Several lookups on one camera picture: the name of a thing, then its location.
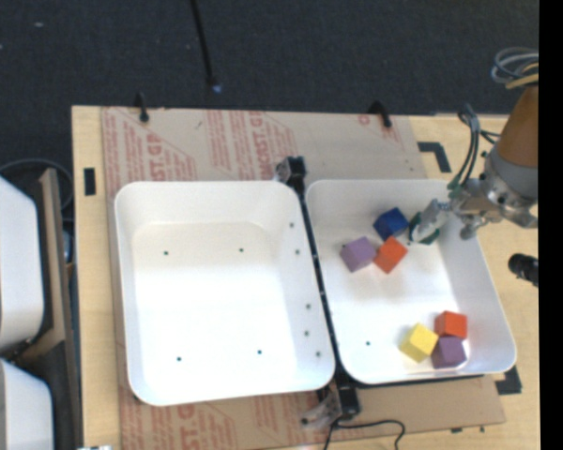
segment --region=block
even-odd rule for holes
[[[373,263],[389,274],[398,262],[404,258],[407,251],[401,242],[391,236],[377,249]]]
[[[367,237],[362,236],[346,244],[340,251],[340,256],[351,272],[356,272],[369,265],[375,258],[375,248]]]
[[[380,215],[373,224],[375,230],[383,240],[391,236],[398,236],[408,227],[409,222],[398,207],[394,207]]]
[[[458,337],[440,337],[431,357],[434,368],[458,367],[467,359],[463,341]]]
[[[436,332],[422,323],[416,323],[404,336],[399,348],[401,352],[419,363],[432,354],[437,341]]]
[[[463,313],[443,311],[434,320],[434,331],[440,337],[467,338],[467,316]]]

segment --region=white tray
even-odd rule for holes
[[[43,313],[37,209],[0,176],[0,351],[34,337]]]
[[[0,358],[0,450],[53,450],[48,385]]]
[[[335,361],[296,193],[137,182],[114,203],[129,383],[153,405],[307,391]]]
[[[430,246],[407,245],[408,253],[389,273],[375,264],[350,273],[342,245],[361,236],[376,247],[377,217],[399,207],[410,220],[433,198],[448,199],[447,183],[431,180],[318,181],[307,192],[313,233],[322,267],[340,359],[348,373],[366,384],[498,373],[515,362],[515,344],[476,238],[459,236],[451,216]],[[434,329],[444,310],[468,317],[467,360],[457,368],[434,369],[399,350],[415,323]]]

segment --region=purple cube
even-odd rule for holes
[[[344,263],[346,263],[348,270],[356,272],[373,262],[375,253],[375,248],[369,243],[367,237],[362,236],[344,245],[340,251],[340,256],[344,260]]]
[[[434,368],[457,367],[467,359],[463,341],[458,337],[440,337],[431,357]]]
[[[373,227],[384,240],[393,236],[398,236],[409,226],[408,220],[404,217],[398,207],[394,207],[380,215]]]

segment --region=yellow cube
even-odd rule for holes
[[[404,336],[399,348],[416,362],[421,362],[432,354],[437,341],[436,332],[417,323]]]

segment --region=dark background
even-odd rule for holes
[[[509,113],[495,54],[539,47],[540,0],[0,0],[0,165],[71,169],[72,105]]]

